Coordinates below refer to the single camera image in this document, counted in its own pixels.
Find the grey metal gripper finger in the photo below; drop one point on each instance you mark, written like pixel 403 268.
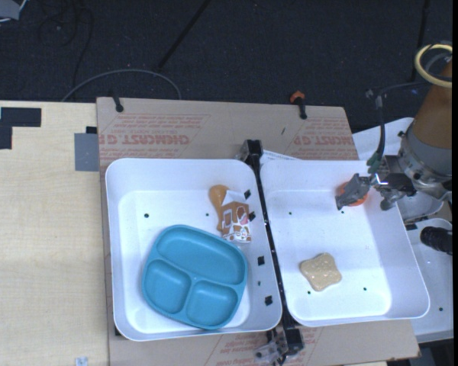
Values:
pixel 352 190
pixel 392 198

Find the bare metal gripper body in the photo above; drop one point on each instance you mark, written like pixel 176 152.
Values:
pixel 423 194

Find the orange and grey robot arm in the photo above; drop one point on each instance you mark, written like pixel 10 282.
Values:
pixel 435 105

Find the orange round toy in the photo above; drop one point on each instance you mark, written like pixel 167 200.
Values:
pixel 360 202

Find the white plastic tray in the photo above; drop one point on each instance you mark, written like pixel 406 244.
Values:
pixel 175 204
pixel 351 242

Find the thin black rod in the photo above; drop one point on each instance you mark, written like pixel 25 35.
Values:
pixel 269 235

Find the brown and white carton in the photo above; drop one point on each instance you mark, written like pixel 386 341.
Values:
pixel 236 219

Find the tan toy drumstick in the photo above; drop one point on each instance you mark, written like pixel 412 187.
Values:
pixel 217 198

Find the brown cardboard board red print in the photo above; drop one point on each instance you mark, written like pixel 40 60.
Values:
pixel 221 128

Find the blue divided plate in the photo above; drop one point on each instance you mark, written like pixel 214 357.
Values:
pixel 194 277

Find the black cylinder on white bracket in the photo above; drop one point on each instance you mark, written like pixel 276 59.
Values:
pixel 437 239

